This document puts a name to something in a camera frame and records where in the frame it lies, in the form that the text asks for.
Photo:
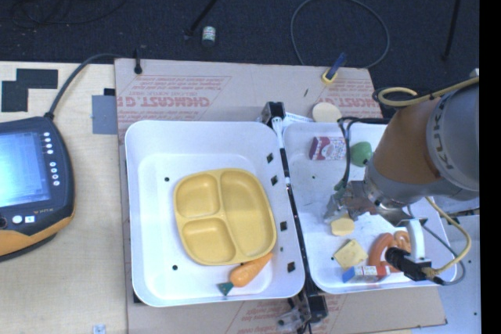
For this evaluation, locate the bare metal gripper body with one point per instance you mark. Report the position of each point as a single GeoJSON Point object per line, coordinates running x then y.
{"type": "Point", "coordinates": [362, 199]}

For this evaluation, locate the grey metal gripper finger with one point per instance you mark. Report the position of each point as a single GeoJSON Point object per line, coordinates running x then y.
{"type": "Point", "coordinates": [332, 209]}
{"type": "Point", "coordinates": [355, 214]}

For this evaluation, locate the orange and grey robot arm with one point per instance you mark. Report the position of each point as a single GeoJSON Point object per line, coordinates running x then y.
{"type": "Point", "coordinates": [415, 144]}

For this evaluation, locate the yellow potato slice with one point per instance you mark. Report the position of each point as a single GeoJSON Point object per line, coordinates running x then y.
{"type": "Point", "coordinates": [342, 227]}

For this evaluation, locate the white plastic tray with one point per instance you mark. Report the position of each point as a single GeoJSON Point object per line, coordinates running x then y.
{"type": "Point", "coordinates": [156, 207]}
{"type": "Point", "coordinates": [313, 207]}

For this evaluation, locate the yellow cheese slice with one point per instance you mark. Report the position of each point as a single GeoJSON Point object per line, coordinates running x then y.
{"type": "Point", "coordinates": [349, 254]}

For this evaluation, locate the orange sausage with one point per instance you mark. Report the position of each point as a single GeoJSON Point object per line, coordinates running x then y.
{"type": "Point", "coordinates": [376, 252]}

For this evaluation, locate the green apple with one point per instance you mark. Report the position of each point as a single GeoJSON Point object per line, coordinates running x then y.
{"type": "Point", "coordinates": [360, 154]}

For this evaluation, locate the orange pretzel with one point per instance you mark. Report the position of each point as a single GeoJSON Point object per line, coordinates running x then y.
{"type": "Point", "coordinates": [402, 240]}

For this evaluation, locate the white printed cube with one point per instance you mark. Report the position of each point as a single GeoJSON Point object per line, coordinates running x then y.
{"type": "Point", "coordinates": [366, 272]}

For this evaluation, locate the red and white carton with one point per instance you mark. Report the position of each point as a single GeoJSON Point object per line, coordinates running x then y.
{"type": "Point", "coordinates": [326, 148]}

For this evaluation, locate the blue cube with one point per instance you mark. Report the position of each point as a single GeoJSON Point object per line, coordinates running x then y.
{"type": "Point", "coordinates": [348, 275]}

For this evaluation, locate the red cube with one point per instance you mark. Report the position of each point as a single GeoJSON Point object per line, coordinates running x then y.
{"type": "Point", "coordinates": [383, 271]}

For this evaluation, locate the thin black and white rod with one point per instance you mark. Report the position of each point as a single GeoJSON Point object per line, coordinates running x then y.
{"type": "Point", "coordinates": [285, 164]}

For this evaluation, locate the yellow divided plate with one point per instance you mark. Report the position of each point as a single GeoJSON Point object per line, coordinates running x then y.
{"type": "Point", "coordinates": [242, 215]}

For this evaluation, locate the pale yellow round biscuit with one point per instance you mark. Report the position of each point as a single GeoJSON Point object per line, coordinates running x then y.
{"type": "Point", "coordinates": [326, 112]}

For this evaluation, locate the orange carrot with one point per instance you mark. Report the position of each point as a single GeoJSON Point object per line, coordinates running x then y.
{"type": "Point", "coordinates": [248, 271]}

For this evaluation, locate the brown cardboard board red print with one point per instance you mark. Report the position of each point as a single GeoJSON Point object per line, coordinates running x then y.
{"type": "Point", "coordinates": [242, 90]}

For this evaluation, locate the small green and white can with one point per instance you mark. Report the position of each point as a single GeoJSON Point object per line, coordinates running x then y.
{"type": "Point", "coordinates": [208, 36]}

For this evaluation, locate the black cylinder on white bracket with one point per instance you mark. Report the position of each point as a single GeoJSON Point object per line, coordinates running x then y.
{"type": "Point", "coordinates": [405, 264]}

